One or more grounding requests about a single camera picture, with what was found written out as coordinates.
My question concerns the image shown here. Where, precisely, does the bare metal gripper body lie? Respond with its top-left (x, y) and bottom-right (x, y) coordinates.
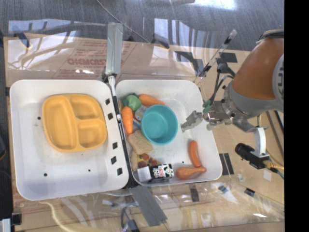
top-left (202, 99), bottom-right (237, 131)

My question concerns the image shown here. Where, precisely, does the orange sausage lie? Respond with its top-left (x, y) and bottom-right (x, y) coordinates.
top-left (188, 140), bottom-right (202, 168)

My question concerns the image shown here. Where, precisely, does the teal bowl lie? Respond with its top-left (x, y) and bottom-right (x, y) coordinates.
top-left (140, 103), bottom-right (179, 145)

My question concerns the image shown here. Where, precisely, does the white plastic tray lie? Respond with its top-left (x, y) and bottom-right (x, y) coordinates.
top-left (9, 79), bottom-right (129, 201)
top-left (115, 79), bottom-right (223, 187)

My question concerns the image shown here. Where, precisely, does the orange carrot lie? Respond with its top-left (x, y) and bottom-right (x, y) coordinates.
top-left (120, 105), bottom-right (134, 136)
top-left (138, 93), bottom-right (167, 107)

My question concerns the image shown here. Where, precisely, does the brown chicken drumstick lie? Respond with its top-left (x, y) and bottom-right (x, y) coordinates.
top-left (175, 166), bottom-right (207, 181)

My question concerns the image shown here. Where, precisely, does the white and orange round packet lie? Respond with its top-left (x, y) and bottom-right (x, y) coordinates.
top-left (133, 104), bottom-right (148, 123)

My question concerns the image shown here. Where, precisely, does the tan bread slice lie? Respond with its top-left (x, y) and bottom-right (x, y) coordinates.
top-left (127, 130), bottom-right (154, 155)

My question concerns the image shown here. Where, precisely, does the cow print carton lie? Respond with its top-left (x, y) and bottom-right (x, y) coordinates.
top-left (137, 163), bottom-right (175, 183)

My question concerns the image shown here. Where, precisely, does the pizza slice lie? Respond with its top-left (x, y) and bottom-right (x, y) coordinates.
top-left (135, 152), bottom-right (163, 170)

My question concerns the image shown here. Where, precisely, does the green toy pepper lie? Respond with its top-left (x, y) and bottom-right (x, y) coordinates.
top-left (122, 93), bottom-right (142, 112)

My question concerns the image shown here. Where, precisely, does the brown cardboard board red print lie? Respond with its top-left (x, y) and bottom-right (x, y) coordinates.
top-left (3, 32), bottom-right (285, 232)

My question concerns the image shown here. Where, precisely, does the orange divided plate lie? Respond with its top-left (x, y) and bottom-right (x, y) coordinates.
top-left (41, 93), bottom-right (108, 153)

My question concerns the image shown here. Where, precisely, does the black cylinder on white bracket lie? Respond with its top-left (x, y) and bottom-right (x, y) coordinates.
top-left (234, 126), bottom-right (271, 170)

